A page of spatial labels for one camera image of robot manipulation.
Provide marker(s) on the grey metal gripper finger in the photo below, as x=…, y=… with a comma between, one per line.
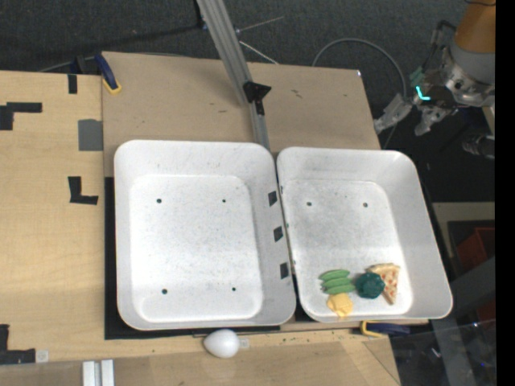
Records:
x=392, y=113
x=430, y=121

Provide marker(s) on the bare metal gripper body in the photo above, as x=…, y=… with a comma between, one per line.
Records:
x=462, y=89

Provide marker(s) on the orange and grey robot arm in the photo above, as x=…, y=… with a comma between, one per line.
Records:
x=476, y=26

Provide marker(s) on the white plastic tray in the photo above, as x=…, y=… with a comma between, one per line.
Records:
x=346, y=231
x=193, y=247

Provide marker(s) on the pizza slice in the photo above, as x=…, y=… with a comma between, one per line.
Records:
x=390, y=278

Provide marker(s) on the dark green broccoli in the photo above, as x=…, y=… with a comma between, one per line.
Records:
x=370, y=286

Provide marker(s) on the green pea pods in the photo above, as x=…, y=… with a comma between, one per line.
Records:
x=336, y=282

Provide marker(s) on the yellow toy food piece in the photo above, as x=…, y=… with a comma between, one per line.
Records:
x=340, y=305

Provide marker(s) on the brown cardboard board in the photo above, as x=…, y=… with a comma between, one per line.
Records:
x=181, y=103

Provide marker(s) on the white egg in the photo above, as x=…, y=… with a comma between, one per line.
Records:
x=221, y=343

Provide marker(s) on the black cylinder on white bracket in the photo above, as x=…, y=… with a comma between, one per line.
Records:
x=479, y=143

